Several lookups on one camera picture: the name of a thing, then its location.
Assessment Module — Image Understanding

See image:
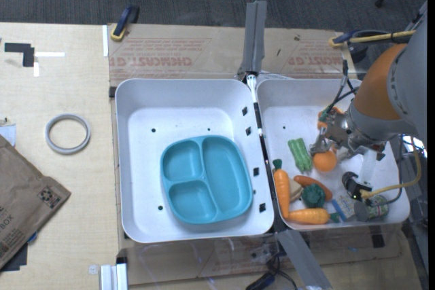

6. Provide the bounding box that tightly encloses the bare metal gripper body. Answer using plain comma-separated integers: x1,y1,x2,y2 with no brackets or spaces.
324,110,355,149

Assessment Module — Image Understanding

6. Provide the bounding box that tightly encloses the tan toy bread slice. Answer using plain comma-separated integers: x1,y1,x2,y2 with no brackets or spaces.
288,177,305,203

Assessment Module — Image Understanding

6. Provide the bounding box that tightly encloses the brown cardboard board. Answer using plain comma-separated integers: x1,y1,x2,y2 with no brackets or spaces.
107,22,413,286

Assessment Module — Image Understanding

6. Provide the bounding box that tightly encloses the blue and white packet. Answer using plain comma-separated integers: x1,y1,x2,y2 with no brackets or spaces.
331,192,358,223

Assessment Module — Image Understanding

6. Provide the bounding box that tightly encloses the green toy broccoli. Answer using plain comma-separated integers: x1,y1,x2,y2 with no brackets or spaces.
301,183,326,209

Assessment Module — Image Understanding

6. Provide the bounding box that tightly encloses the black block with wires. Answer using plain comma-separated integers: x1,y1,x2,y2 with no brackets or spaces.
245,272,276,290

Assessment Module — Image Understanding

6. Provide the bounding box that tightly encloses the brown paper envelope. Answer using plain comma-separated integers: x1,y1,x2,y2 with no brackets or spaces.
0,134,72,271

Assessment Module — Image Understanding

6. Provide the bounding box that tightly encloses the red toy sausage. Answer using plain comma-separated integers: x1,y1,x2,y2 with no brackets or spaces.
293,175,334,202

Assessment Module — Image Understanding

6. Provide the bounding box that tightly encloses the green toy asparagus bundle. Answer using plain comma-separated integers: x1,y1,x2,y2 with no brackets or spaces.
288,138,313,173

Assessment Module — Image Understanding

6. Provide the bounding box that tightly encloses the blue divided plate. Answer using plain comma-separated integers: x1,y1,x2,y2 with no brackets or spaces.
159,134,254,225

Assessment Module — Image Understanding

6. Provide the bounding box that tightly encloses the white tape roll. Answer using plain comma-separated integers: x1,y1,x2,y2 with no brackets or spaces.
45,113,92,156

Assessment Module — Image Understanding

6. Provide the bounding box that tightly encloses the orange toy orange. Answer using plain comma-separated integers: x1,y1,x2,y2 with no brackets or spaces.
312,149,338,173

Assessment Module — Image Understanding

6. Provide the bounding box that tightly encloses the white plastic tray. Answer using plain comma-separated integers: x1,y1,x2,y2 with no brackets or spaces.
255,77,411,232
114,77,275,244

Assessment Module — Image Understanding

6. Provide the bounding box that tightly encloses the orange toy carrot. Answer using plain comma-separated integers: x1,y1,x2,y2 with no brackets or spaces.
288,207,341,225
272,158,291,219

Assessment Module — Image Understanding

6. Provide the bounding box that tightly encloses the small green printed can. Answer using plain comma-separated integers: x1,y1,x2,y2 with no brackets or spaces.
353,194,389,223

